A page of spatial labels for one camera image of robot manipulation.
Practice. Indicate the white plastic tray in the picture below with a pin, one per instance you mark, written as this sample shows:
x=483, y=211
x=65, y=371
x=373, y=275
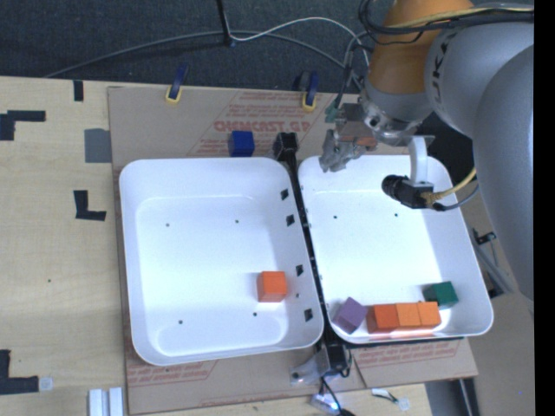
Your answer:
x=381, y=254
x=204, y=258

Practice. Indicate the blue cube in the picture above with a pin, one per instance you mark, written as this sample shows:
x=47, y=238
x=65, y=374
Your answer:
x=241, y=143

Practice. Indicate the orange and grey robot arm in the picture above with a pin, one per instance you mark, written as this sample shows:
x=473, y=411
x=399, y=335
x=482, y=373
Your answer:
x=498, y=102

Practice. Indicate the black cylinder on white bracket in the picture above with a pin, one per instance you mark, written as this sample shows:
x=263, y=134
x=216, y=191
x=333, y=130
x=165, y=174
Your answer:
x=407, y=191

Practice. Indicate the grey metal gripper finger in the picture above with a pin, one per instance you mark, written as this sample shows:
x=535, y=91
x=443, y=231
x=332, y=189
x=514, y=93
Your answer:
x=351, y=153
x=330, y=156

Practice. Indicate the orange cube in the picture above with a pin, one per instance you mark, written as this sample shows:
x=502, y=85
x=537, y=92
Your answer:
x=408, y=315
x=429, y=313
x=383, y=319
x=272, y=286

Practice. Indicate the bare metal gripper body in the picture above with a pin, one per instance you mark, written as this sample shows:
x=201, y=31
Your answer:
x=374, y=121

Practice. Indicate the green cube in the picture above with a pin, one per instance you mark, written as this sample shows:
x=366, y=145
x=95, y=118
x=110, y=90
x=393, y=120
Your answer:
x=443, y=294

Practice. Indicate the brown cardboard board red print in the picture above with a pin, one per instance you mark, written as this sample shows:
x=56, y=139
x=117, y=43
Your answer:
x=173, y=119

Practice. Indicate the purple cube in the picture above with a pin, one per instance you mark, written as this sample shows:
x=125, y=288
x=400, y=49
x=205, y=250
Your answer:
x=350, y=315

